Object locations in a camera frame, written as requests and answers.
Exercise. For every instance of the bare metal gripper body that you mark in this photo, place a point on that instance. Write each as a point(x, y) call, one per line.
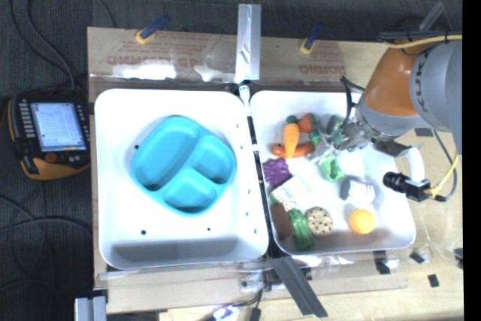
point(357, 135)

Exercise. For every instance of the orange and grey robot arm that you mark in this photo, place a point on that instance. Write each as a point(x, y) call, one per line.
point(391, 86)

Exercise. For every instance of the green can with grey lid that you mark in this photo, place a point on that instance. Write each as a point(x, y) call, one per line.
point(332, 123)

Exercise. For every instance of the pale green packet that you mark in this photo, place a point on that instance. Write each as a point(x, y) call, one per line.
point(331, 169)

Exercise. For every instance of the red strawberry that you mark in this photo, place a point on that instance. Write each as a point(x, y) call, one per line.
point(306, 123)

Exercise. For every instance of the white can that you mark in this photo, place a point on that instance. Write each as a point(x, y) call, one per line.
point(360, 191)

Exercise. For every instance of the orange-red sausage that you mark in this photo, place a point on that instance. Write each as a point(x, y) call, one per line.
point(302, 150)

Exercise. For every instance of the orange carrot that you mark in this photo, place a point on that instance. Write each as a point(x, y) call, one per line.
point(291, 137)

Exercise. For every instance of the white plastic tray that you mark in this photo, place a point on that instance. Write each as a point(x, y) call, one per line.
point(387, 195)
point(124, 199)

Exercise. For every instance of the orange ball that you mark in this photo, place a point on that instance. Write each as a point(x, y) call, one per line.
point(362, 221)

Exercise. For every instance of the white printed carton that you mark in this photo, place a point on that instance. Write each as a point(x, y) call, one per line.
point(291, 192)

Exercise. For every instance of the purple grapes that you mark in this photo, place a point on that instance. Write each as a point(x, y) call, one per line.
point(275, 171)

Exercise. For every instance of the beige chocolate chip biscuit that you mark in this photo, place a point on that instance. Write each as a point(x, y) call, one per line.
point(318, 221)

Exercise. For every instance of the green broccoli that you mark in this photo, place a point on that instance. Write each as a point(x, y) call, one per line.
point(301, 231)

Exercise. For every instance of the brown bread slice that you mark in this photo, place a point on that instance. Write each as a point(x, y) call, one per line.
point(282, 223)

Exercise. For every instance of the blue divided plate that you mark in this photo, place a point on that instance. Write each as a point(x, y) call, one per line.
point(169, 150)

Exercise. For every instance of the brown cardboard board, red print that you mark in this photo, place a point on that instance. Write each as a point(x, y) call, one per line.
point(180, 52)

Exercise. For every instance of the black cylinder on white bracket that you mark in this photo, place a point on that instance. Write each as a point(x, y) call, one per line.
point(407, 185)

